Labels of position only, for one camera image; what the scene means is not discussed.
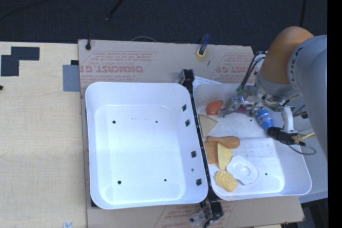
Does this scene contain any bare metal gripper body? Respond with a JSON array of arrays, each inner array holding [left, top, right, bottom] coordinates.
[[229, 85, 284, 117]]

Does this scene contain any blue bottle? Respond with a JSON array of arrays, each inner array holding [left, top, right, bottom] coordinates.
[[255, 108, 274, 131]]

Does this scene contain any orange toy carrot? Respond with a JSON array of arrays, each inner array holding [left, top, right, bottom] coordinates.
[[205, 99, 224, 116]]

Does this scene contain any tan toy pizza slice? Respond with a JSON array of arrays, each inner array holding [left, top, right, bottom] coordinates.
[[198, 113, 219, 139]]

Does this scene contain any thin black rod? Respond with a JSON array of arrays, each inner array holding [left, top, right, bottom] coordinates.
[[186, 80, 217, 206]]

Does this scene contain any white plastic tray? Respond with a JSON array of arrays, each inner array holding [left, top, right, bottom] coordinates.
[[84, 81, 209, 210], [192, 82, 313, 201]]

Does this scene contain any yellow toy cheese slice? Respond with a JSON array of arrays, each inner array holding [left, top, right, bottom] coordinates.
[[216, 142, 232, 171]]

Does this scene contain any orange toy sausage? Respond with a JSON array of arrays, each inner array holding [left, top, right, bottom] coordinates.
[[203, 140, 220, 164]]

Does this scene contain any white toy fried egg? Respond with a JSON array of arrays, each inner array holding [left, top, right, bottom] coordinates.
[[226, 155, 260, 186]]

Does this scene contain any yellow ridged toy chip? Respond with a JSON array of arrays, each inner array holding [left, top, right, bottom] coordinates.
[[214, 170, 239, 193]]

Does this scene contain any brown cardboard board red print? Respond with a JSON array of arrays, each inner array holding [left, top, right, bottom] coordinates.
[[77, 39, 306, 228]]

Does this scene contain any black cylinder on white bracket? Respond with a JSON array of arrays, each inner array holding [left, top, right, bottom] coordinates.
[[267, 105, 298, 145]]

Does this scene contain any black block with thin wires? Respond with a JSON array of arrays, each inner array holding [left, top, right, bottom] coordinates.
[[177, 68, 195, 87], [188, 199, 224, 228]]

